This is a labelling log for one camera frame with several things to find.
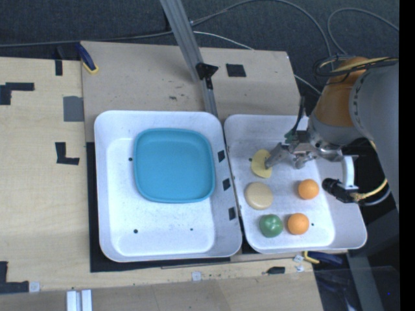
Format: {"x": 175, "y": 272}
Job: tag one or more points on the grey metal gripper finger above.
{"x": 278, "y": 153}
{"x": 300, "y": 162}

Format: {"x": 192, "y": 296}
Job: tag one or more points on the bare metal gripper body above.
{"x": 304, "y": 146}

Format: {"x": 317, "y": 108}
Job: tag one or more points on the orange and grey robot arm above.
{"x": 337, "y": 109}

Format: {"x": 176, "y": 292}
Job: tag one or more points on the yellow flat slice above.
{"x": 257, "y": 168}

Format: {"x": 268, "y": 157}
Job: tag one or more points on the orange ball fruit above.
{"x": 298, "y": 223}
{"x": 308, "y": 189}

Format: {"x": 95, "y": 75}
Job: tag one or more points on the white plastic tray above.
{"x": 162, "y": 232}
{"x": 285, "y": 199}

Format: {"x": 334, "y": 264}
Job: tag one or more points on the beige round bread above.
{"x": 258, "y": 195}

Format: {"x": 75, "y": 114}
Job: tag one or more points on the green bell pepper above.
{"x": 270, "y": 225}

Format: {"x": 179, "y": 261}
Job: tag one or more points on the blue plate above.
{"x": 173, "y": 165}

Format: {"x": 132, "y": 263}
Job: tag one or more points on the brown flat board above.
{"x": 146, "y": 76}

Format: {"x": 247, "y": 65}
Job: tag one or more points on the black cylinder on white bracket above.
{"x": 348, "y": 170}

